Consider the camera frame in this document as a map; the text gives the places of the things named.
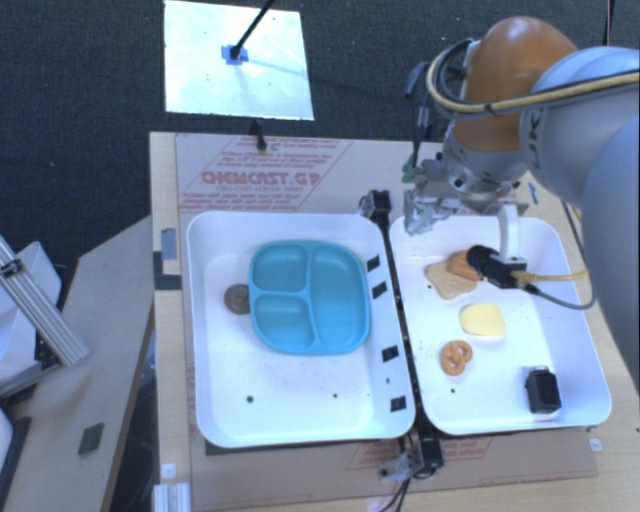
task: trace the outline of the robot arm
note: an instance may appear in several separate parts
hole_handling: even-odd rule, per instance
[[[461,98],[442,78],[456,52],[466,52]],[[581,209],[593,288],[636,388],[639,60],[637,50],[578,51],[555,28],[522,17],[447,50],[427,87],[453,123],[442,158],[424,162],[405,195],[411,234],[461,208],[495,214],[527,168]]]

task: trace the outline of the dark gray carpet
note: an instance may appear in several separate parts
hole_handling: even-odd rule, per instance
[[[212,2],[259,7],[261,0]],[[514,14],[580,47],[602,41],[606,0],[280,0],[302,17],[314,122],[267,133],[407,138],[402,85],[420,60]],[[637,0],[612,42],[638,47]],[[0,2],[0,233],[71,264],[149,213],[152,130],[242,133],[248,121],[164,112],[161,0]]]

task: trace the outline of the blue plate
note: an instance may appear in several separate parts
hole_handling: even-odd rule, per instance
[[[273,242],[249,269],[251,320],[258,337],[291,354],[344,354],[369,334],[367,282],[358,258],[342,246]]]

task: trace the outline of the black rod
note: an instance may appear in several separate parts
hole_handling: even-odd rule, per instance
[[[275,1],[276,0],[267,0],[267,3],[264,4],[264,7],[260,10],[258,15],[256,16],[256,19],[253,20],[253,23],[249,25],[249,28],[247,29],[247,31],[240,38],[240,41],[238,41],[238,44],[236,44],[234,47],[231,48],[231,50],[229,50],[229,56],[233,60],[238,60],[238,56],[240,55],[240,50],[242,49],[242,46],[244,45],[244,43],[247,42],[247,39],[249,39],[249,36],[251,35],[251,33],[258,26],[258,23],[260,23],[260,20],[264,18],[264,15],[267,14],[267,11],[275,3]]]

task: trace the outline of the white tray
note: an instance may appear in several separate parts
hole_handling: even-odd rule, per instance
[[[416,371],[427,416],[439,429],[467,435],[603,422],[611,410],[604,380],[584,314],[533,297],[521,290],[500,290],[483,281],[471,293],[442,299],[429,288],[424,268],[457,251],[481,244],[500,246],[495,217],[451,217],[433,231],[410,237],[398,219],[391,242],[409,325]],[[529,271],[568,274],[557,234],[546,223],[523,218],[520,255]],[[571,282],[543,282],[539,288],[578,303]],[[502,310],[502,340],[473,337],[460,327],[459,312],[477,302],[493,302]],[[473,347],[464,373],[449,377],[440,367],[440,350],[463,339]],[[556,374],[562,407],[551,415],[532,414],[524,387],[529,370],[547,366]]]
[[[256,336],[250,315],[228,311],[226,289],[247,283],[254,252],[276,240],[341,244],[362,262],[371,304],[368,339],[338,356],[277,352]],[[411,393],[384,243],[356,215],[211,211],[187,231],[196,374],[196,416],[212,443],[247,447],[393,438],[412,425]],[[373,299],[372,288],[387,291]],[[395,347],[384,361],[382,352]]]

